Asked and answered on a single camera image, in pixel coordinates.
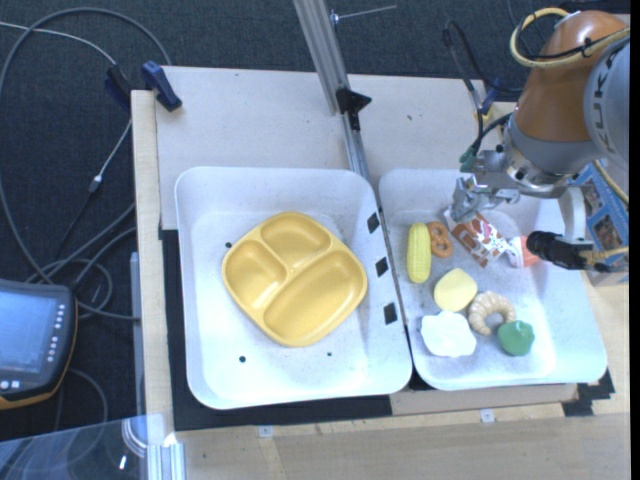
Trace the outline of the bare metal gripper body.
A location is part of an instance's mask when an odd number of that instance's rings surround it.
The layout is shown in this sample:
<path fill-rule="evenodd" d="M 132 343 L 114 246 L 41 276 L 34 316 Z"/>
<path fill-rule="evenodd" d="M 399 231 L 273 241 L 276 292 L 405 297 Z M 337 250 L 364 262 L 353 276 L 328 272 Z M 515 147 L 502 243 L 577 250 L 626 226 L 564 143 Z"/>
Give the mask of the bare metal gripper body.
<path fill-rule="evenodd" d="M 517 149 L 498 146 L 476 156 L 471 191 L 476 187 L 514 188 L 521 196 L 559 198 L 568 188 L 567 176 L 539 168 Z"/>

